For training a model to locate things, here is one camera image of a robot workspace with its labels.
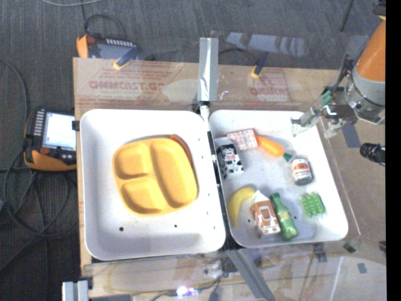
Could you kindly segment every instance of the device screen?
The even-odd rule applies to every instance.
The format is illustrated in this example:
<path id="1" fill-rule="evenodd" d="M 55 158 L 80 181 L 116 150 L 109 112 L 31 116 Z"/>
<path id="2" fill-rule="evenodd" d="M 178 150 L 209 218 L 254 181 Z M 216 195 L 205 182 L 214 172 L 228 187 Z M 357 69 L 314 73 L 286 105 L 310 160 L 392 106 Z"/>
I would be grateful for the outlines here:
<path id="1" fill-rule="evenodd" d="M 46 113 L 43 147 L 60 147 L 66 151 L 76 150 L 75 130 L 72 129 L 74 116 L 53 112 Z"/>

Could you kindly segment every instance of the green bottle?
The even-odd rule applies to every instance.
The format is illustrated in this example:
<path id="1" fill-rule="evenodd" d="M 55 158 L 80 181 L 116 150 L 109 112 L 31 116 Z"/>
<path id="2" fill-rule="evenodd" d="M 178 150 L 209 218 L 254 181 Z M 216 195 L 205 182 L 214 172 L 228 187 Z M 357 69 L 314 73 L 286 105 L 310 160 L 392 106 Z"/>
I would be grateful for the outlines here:
<path id="1" fill-rule="evenodd" d="M 299 235 L 298 228 L 294 224 L 293 217 L 289 209 L 281 202 L 280 194 L 273 193 L 270 195 L 273 202 L 274 212 L 276 212 L 278 223 L 281 229 L 281 236 L 284 240 L 290 240 Z"/>

